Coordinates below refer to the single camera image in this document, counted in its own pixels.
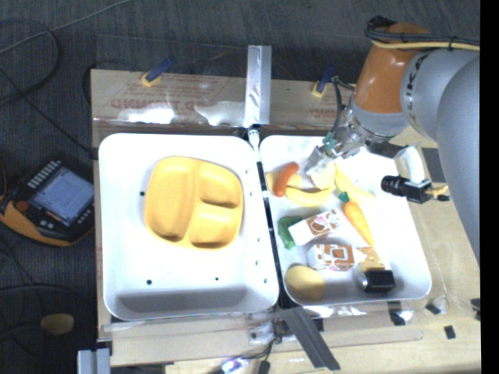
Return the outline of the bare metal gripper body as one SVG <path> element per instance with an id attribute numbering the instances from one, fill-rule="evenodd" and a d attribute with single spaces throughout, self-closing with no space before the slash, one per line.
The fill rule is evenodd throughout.
<path id="1" fill-rule="evenodd" d="M 331 159 L 347 158 L 358 153 L 368 137 L 369 132 L 358 123 L 336 123 L 325 136 L 325 153 Z"/>

